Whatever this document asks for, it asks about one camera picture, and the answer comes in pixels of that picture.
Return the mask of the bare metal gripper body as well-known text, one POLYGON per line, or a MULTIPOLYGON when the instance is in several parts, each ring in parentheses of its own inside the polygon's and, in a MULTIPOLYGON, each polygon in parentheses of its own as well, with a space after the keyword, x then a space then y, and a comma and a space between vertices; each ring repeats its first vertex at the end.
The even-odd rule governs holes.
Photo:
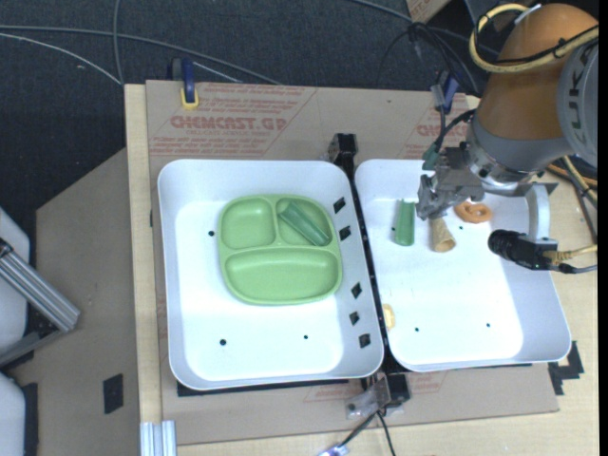
POLYGON ((424 154, 424 170, 432 177, 435 198, 446 197, 449 207, 481 202, 486 193, 520 197, 532 187, 528 172, 509 169, 473 145, 442 150, 432 145, 424 154))

